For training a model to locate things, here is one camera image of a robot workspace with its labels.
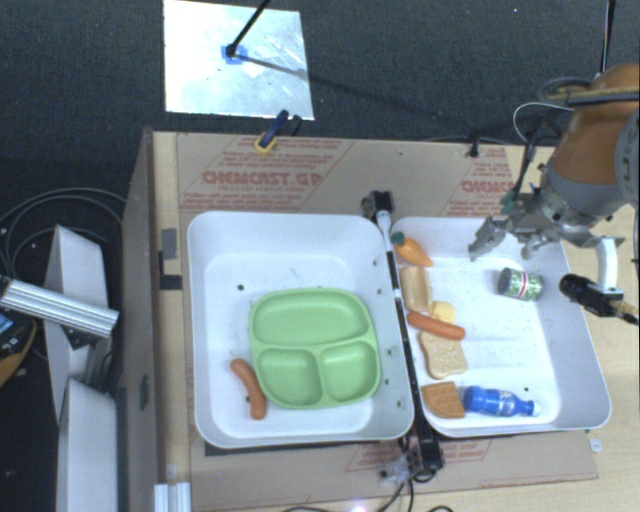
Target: soda can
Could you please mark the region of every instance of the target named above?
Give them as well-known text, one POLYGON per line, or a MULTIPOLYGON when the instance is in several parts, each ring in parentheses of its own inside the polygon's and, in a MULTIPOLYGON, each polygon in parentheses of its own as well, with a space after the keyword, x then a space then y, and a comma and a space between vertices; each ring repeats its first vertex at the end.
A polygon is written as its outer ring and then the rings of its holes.
POLYGON ((498 278, 498 293, 520 300, 536 300, 542 293, 542 276, 505 268, 498 278))

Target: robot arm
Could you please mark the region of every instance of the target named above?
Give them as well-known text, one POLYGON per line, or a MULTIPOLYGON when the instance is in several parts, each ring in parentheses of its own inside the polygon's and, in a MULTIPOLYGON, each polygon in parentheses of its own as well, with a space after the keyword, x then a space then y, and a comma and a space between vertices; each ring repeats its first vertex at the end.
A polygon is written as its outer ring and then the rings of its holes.
POLYGON ((597 237, 590 228, 625 204, 631 204, 636 214, 638 211, 639 77, 638 65, 615 66, 582 95, 574 95, 571 102, 572 96, 566 96, 575 111, 542 168, 540 187, 532 193, 514 190, 503 200, 507 217, 485 220, 469 245, 472 261, 491 251, 507 234, 524 244, 524 259, 560 240, 595 248, 599 260, 597 283, 585 280, 577 286, 576 279, 568 279, 561 290, 595 314, 629 320, 629 312, 620 310, 622 292, 615 286, 615 248, 624 239, 597 237), (593 306, 598 300, 602 307, 593 306))

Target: blue plastic bottle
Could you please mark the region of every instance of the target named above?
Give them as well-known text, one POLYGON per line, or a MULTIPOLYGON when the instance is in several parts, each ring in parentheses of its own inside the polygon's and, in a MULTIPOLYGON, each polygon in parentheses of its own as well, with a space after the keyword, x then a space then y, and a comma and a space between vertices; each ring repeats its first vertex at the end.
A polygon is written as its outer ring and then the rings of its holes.
POLYGON ((480 386, 471 386, 464 392, 464 409, 494 416, 537 416, 540 413, 540 406, 533 400, 521 400, 510 391, 483 389, 480 386))

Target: toy bread slice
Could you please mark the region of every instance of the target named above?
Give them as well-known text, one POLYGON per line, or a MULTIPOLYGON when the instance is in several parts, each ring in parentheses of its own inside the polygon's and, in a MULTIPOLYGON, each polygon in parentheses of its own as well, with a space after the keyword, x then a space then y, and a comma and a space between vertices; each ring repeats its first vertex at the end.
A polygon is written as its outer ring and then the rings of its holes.
POLYGON ((420 388, 429 410, 441 418, 464 418, 464 407, 453 382, 439 382, 420 388))
POLYGON ((431 285, 424 267, 408 265, 400 269, 402 299, 411 311, 427 311, 431 306, 431 285))
POLYGON ((420 348, 424 352, 427 371, 434 379, 467 370, 467 359, 462 352, 462 342, 449 340, 428 332, 420 333, 420 348))

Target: green plate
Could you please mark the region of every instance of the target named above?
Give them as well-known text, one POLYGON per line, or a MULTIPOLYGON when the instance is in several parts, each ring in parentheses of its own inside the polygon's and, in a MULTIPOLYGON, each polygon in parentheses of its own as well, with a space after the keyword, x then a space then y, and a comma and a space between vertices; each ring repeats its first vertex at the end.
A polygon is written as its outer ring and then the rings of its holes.
POLYGON ((258 381, 292 409, 347 405, 380 383, 369 311, 353 293, 302 288, 269 293, 253 306, 249 337, 258 381))

